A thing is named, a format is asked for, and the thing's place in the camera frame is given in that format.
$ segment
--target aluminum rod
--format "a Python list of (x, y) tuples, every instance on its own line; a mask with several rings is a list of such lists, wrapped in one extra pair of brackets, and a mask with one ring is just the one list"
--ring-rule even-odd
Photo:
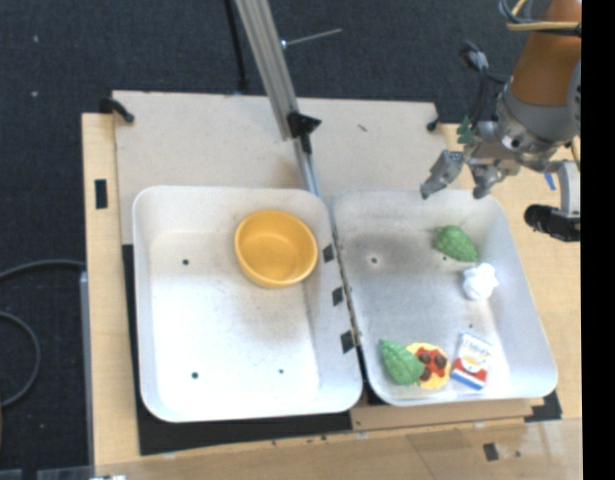
[[(283, 139), (291, 139), (293, 136), (287, 118), (290, 114), (298, 112), (298, 102), (269, 2), (268, 0), (234, 1), (281, 136)], [(294, 140), (294, 147), (307, 189), (320, 197), (311, 154), (302, 149), (298, 140)]]
[(294, 46), (295, 44), (307, 43), (309, 41), (314, 41), (315, 39), (322, 39), (324, 37), (333, 36), (334, 34), (340, 34), (342, 31), (342, 28), (335, 28), (333, 30), (320, 32), (318, 34), (312, 34), (310, 36), (300, 37), (298, 39), (292, 39), (290, 41), (281, 40), (280, 45), (283, 47), (283, 50), (286, 50), (287, 48), (289, 48), (290, 46)]

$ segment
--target dark floor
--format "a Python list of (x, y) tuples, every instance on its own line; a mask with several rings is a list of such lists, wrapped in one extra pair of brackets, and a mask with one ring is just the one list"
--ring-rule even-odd
[[(290, 47), (299, 96), (432, 101), (457, 122), (476, 91), (458, 60), (479, 45), (509, 74), (524, 36), (498, 0), (269, 0), (281, 37), (343, 33)], [(250, 92), (262, 86), (248, 46)], [(231, 93), (238, 72), (222, 0), (0, 0), (0, 272), (85, 260), (80, 115), (116, 89)], [(0, 281), (0, 310), (38, 335), (36, 384), (4, 413), (0, 470), (87, 462), (78, 271), (33, 269)], [(0, 388), (13, 394), (33, 349), (0, 321)]]

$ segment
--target small box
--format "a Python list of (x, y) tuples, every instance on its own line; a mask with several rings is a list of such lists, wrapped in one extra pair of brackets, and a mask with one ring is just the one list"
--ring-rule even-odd
[(476, 336), (463, 333), (458, 343), (451, 378), (474, 389), (482, 389), (487, 382), (492, 345)]

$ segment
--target yellow bowl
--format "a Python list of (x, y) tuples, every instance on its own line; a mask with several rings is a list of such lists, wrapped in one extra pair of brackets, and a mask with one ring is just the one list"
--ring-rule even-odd
[(234, 239), (238, 264), (254, 283), (281, 288), (304, 280), (318, 260), (309, 227), (280, 210), (261, 210), (242, 220)]

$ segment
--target green toy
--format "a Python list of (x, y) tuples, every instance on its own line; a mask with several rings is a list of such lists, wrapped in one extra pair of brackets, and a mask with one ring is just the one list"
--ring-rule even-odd
[(434, 247), (455, 260), (478, 262), (476, 247), (460, 226), (449, 225), (436, 228)]
[(403, 345), (387, 339), (380, 340), (380, 354), (394, 382), (403, 386), (414, 383), (420, 386), (419, 377), (423, 374), (425, 365), (415, 354)]

